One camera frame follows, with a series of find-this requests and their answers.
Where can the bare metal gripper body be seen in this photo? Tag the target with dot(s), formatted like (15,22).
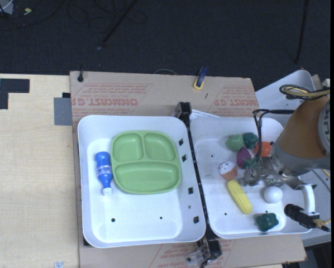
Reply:
(270,174)

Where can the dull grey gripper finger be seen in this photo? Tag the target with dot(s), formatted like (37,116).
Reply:
(252,170)
(247,181)

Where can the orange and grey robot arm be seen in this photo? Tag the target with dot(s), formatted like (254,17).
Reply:
(301,133)

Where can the purple eggplant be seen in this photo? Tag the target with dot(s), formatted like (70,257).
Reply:
(243,156)

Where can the yellow corn cob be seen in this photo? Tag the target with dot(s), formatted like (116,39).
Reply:
(239,196)

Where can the white ball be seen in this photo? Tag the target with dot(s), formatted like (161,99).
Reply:
(273,195)

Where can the white frosted cupcake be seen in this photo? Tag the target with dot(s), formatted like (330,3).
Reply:
(228,169)

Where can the orange toy fruit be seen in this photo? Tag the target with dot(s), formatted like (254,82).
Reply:
(265,149)

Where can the dark green broccoli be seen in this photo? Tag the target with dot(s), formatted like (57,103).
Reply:
(250,139)
(267,222)

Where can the light green pepper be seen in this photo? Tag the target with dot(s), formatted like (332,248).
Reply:
(234,143)

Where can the white plastic tray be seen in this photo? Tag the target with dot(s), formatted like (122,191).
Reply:
(144,219)
(211,194)

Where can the green divided plate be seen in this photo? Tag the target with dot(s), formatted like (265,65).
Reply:
(146,163)

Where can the brown cardboard board red print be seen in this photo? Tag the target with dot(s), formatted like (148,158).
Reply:
(144,99)

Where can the blue bottle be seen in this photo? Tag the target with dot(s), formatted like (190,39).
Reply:
(104,169)

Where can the black cylinder on white bracket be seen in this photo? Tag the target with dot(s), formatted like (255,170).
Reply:
(309,197)

